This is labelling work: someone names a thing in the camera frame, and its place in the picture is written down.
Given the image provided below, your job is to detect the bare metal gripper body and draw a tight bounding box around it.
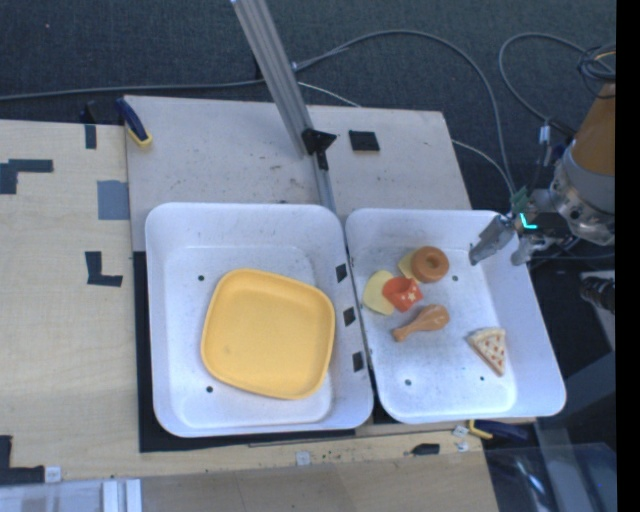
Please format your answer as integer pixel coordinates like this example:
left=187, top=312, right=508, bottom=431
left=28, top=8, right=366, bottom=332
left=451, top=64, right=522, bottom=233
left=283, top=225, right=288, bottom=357
left=519, top=185, right=617, bottom=247

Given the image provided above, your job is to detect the brown doughnut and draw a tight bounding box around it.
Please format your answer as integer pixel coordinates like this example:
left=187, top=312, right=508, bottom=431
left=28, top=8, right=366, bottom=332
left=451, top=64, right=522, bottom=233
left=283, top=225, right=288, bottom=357
left=410, top=245, right=451, bottom=285

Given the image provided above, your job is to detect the yellow cheese slice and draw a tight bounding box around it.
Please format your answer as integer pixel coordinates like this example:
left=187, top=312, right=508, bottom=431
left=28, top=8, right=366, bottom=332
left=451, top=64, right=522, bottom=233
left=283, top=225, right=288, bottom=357
left=397, top=249, right=419, bottom=279

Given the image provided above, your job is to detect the brown chicken drumstick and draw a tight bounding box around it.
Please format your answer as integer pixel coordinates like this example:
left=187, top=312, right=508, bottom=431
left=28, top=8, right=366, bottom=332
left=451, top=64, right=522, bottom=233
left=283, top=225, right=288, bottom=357
left=390, top=303, right=451, bottom=344

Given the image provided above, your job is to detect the pizza slice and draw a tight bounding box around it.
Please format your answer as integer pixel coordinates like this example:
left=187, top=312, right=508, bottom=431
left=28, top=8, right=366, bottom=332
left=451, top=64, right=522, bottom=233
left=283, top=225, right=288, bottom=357
left=466, top=326, right=508, bottom=378

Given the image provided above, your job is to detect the red carton with white stars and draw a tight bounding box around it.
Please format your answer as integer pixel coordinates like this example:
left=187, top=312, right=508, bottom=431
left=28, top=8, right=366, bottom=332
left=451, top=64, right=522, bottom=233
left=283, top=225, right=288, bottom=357
left=381, top=275, right=425, bottom=314

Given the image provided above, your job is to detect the pale yellow slice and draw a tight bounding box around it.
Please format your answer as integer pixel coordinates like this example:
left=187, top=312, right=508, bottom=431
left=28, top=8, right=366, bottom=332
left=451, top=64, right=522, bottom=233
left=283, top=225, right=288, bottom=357
left=361, top=269, right=397, bottom=317

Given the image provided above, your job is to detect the thin black rod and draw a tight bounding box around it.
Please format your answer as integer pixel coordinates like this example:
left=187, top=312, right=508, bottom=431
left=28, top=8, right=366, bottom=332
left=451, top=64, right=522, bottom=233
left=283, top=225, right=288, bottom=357
left=343, top=239, right=376, bottom=382

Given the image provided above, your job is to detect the white plastic tray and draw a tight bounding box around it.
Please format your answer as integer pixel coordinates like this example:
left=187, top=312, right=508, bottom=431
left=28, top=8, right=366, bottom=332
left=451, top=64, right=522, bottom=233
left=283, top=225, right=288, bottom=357
left=344, top=207, right=568, bottom=426
left=144, top=201, right=376, bottom=439

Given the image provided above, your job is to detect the yellow plate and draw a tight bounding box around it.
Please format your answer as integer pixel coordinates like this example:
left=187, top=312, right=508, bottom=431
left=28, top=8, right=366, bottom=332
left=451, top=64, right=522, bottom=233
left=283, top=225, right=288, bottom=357
left=199, top=267, right=337, bottom=402

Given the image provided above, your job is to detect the pale wood board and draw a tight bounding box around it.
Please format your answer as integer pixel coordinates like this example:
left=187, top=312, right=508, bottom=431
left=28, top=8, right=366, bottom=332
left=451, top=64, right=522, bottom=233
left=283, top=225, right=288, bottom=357
left=123, top=94, right=534, bottom=447

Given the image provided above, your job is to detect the black cylinder on white bracket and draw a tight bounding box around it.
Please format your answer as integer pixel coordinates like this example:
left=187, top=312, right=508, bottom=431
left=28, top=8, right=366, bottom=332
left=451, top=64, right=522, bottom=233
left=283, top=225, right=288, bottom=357
left=578, top=271, right=617, bottom=315

